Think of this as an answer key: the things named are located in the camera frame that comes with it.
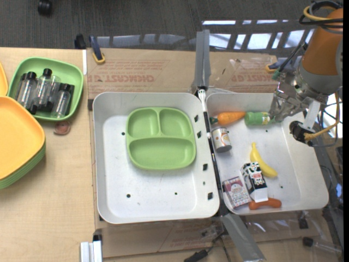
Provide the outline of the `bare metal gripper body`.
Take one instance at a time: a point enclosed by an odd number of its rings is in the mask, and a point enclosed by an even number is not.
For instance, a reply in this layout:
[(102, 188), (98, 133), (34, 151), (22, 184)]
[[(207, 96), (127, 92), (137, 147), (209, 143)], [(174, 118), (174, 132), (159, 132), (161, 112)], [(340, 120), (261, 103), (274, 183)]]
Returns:
[(284, 105), (293, 105), (296, 110), (307, 109), (312, 101), (327, 105), (329, 95), (316, 92), (303, 79), (287, 76), (280, 79), (275, 94), (284, 99)]

